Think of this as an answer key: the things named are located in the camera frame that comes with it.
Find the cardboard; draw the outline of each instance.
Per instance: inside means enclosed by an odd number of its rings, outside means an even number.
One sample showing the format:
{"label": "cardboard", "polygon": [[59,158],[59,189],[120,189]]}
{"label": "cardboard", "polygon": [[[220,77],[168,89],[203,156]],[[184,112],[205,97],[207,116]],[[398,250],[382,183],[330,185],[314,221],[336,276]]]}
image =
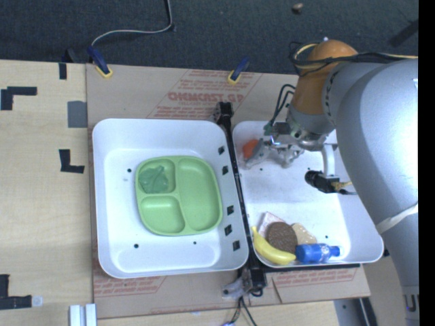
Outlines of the cardboard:
{"label": "cardboard", "polygon": [[[296,85],[294,75],[242,73],[236,85],[227,82],[229,71],[166,69],[111,65],[105,79],[86,65],[90,205],[93,250],[94,303],[98,318],[234,308],[222,287],[237,272],[115,279],[101,269],[95,232],[92,129],[106,118],[171,118],[208,120],[220,101],[231,102],[232,125],[245,120],[269,120],[284,84]],[[283,120],[285,110],[277,120]],[[250,306],[336,300],[370,295],[364,269],[301,270],[267,274],[261,297],[249,296]]]}

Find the blue clamp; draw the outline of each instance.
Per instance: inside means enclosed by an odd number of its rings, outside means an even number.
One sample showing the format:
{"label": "blue clamp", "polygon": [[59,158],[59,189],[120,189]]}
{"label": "blue clamp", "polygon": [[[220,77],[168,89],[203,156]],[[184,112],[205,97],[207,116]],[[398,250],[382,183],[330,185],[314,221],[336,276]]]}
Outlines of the blue clamp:
{"label": "blue clamp", "polygon": [[91,59],[94,61],[95,65],[97,66],[95,69],[97,69],[97,71],[104,78],[111,77],[114,72],[107,66],[107,63],[104,60],[101,53],[98,52],[97,49],[93,48],[92,46],[86,48],[86,51],[89,54],[89,57],[91,57]]}
{"label": "blue clamp", "polygon": [[240,74],[245,71],[249,66],[249,57],[245,57],[242,61],[237,65],[236,69],[230,72],[228,75],[228,83],[236,84],[240,80]]}

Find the light wood surface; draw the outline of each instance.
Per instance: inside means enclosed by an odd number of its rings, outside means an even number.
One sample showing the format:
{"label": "light wood surface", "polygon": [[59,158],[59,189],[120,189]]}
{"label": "light wood surface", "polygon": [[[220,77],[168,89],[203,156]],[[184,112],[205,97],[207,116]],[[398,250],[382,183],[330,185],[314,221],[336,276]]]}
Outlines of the light wood surface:
{"label": "light wood surface", "polygon": [[[68,307],[92,303],[88,133],[68,128],[67,103],[86,101],[84,65],[0,61],[0,88],[36,86],[0,111],[0,274],[9,295],[40,295],[43,306],[0,310],[0,325],[68,325]],[[59,149],[83,174],[60,171]],[[334,303],[250,308],[258,325],[337,326]],[[100,320],[99,325],[222,325],[234,310]],[[243,312],[237,325],[251,325]]]}

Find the green plate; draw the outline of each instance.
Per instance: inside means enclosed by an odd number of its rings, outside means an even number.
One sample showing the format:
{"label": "green plate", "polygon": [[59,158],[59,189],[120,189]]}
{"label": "green plate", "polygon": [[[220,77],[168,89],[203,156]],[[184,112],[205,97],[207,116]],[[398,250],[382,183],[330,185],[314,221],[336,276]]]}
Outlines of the green plate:
{"label": "green plate", "polygon": [[215,173],[200,158],[169,156],[146,160],[137,167],[135,189],[141,220],[155,234],[205,233],[222,220]]}

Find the banana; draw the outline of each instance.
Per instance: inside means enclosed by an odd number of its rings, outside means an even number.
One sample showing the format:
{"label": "banana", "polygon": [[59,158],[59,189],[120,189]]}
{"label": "banana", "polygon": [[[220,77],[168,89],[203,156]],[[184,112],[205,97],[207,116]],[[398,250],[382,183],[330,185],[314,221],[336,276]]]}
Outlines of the banana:
{"label": "banana", "polygon": [[254,233],[254,248],[265,259],[281,266],[288,265],[291,261],[296,259],[296,256],[292,253],[278,250],[270,245],[267,240],[257,232],[256,226],[252,226],[251,229]]}

